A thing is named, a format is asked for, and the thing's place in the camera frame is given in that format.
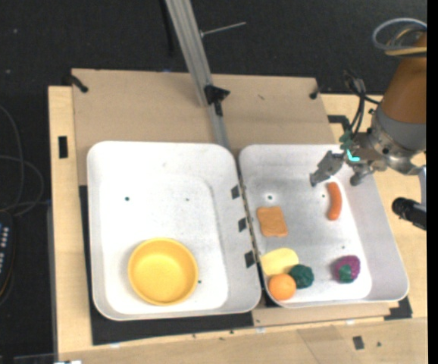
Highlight orange toy fruit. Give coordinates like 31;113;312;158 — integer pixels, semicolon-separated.
267;273;298;302

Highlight brown toy bread slice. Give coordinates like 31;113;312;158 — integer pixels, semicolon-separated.
255;206;289;239

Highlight white plastic tray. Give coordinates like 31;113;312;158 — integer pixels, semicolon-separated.
86;140;263;322
237;143;411;310

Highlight green toy broccoli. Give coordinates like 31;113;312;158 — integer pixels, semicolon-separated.
288;263;315;290

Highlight purple toy grapes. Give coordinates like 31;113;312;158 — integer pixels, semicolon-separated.
333;255;361;284

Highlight pale yellow toy food block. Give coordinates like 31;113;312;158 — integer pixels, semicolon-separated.
259;246;300;278

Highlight orange toy sausage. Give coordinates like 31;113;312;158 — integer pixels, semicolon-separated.
325;181;344;222

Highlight black cylinder on white bracket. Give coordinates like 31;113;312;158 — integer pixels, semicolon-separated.
391;164;427;231

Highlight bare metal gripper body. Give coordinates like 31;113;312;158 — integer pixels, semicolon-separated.
342;126;424;174

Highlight yellow bowl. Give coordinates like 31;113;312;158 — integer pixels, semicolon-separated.
127;237;200;306

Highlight brown cardboard board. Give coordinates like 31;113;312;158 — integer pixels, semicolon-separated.
70;67;395;328

